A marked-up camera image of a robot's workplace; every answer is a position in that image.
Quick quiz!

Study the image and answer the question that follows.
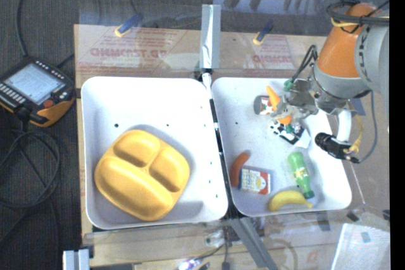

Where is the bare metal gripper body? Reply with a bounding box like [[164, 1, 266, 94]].
[[285, 78, 320, 120]]

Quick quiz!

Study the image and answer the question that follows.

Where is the orange carrot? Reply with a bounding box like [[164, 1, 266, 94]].
[[266, 85, 294, 133]]

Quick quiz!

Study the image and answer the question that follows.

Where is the black and white carton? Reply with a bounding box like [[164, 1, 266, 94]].
[[270, 123, 311, 148]]

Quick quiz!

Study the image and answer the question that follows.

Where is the white and red can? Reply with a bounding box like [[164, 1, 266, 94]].
[[253, 95, 273, 116]]

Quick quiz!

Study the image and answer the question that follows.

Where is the white plastic tray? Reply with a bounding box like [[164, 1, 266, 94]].
[[211, 77, 353, 218], [80, 76, 229, 231]]

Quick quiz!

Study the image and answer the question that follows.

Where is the green bottle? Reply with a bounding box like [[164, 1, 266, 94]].
[[287, 151, 316, 200]]

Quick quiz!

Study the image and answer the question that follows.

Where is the white, blue and red carton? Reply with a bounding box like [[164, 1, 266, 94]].
[[237, 167, 272, 195]]

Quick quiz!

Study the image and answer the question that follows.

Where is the red sausage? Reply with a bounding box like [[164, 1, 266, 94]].
[[229, 152, 251, 188]]

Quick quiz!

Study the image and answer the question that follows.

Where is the yellow banana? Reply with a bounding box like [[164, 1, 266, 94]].
[[268, 190, 313, 212]]

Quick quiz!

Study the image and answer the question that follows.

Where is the yellow divided plate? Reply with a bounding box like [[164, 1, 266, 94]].
[[93, 129, 191, 222]]

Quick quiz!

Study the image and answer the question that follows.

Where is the brown cardboard board, red print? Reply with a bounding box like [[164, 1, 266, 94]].
[[73, 24, 365, 266]]

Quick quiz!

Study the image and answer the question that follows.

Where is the black cylinder on white bracket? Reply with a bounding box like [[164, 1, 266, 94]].
[[315, 107, 354, 161]]

